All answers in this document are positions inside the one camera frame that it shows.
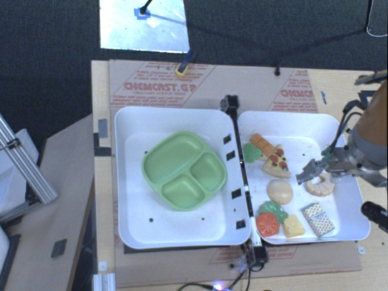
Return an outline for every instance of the green plate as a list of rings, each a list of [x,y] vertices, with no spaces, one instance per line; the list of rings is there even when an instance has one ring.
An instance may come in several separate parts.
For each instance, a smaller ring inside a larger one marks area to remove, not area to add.
[[[142,160],[147,182],[173,208],[193,210],[226,182],[226,168],[196,134],[175,133],[152,148]]]

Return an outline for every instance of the yellow cheese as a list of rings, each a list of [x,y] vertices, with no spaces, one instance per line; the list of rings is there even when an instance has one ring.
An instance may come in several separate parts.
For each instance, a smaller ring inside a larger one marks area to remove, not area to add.
[[[304,234],[304,228],[296,215],[289,215],[283,222],[286,237],[295,237]]]

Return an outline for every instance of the patterned packet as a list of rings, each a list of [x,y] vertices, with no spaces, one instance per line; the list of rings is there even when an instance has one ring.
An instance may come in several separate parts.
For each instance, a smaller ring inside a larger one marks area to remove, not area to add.
[[[318,202],[303,208],[302,212],[318,237],[321,237],[334,229],[333,223]]]

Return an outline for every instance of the dark floor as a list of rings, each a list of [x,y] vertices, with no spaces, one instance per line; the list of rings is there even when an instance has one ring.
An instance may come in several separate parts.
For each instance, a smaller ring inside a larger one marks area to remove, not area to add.
[[[184,4],[190,47],[198,63],[383,70],[387,38],[373,38],[363,30],[368,1]],[[387,12],[387,0],[374,0],[372,32],[387,33]],[[38,148],[91,113],[91,60],[178,62],[184,56],[101,49],[99,0],[0,0],[0,40],[0,113],[14,131],[27,128]],[[92,239],[88,231],[74,290],[90,289]]]

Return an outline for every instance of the pizza slice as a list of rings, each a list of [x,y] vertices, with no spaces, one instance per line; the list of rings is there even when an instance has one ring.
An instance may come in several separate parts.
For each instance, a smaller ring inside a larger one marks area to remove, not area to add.
[[[291,173],[289,172],[281,144],[277,145],[275,151],[268,156],[267,162],[263,166],[263,171],[271,176],[291,178]]]

